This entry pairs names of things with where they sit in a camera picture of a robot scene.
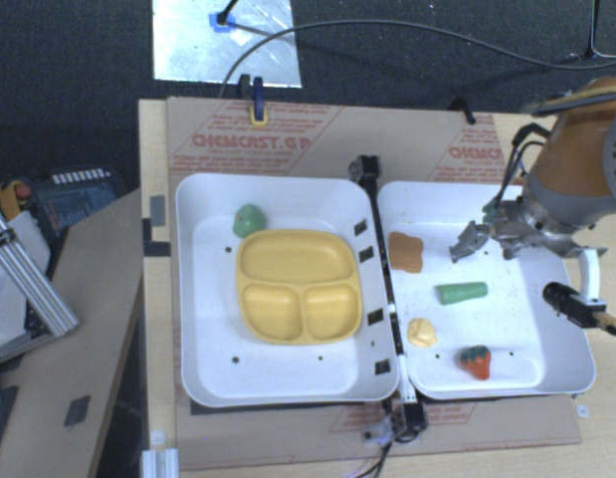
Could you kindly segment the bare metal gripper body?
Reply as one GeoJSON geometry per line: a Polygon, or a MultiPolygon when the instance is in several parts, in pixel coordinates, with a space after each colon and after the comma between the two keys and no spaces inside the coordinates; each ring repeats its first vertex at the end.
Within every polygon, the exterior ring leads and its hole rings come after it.
{"type": "Polygon", "coordinates": [[[572,238],[578,228],[559,222],[528,198],[502,201],[489,225],[490,237],[500,245],[503,241],[522,241],[524,249],[544,248],[560,258],[577,257],[582,252],[572,238]]]}

